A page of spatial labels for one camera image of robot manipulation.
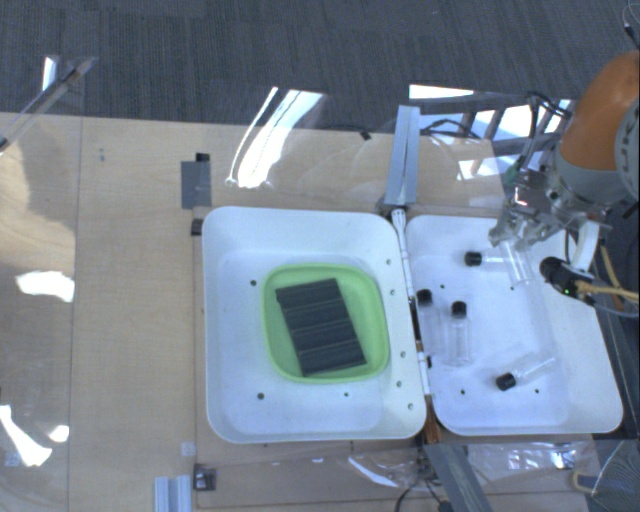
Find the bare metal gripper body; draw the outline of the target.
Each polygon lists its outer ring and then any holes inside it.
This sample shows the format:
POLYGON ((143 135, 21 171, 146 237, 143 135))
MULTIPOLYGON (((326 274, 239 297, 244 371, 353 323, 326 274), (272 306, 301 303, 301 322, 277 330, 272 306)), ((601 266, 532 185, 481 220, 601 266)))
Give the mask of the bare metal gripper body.
POLYGON ((506 201, 501 228, 513 236, 552 236, 567 230, 577 233, 588 222, 607 236, 607 208, 576 194, 551 171, 529 171, 515 180, 506 201))

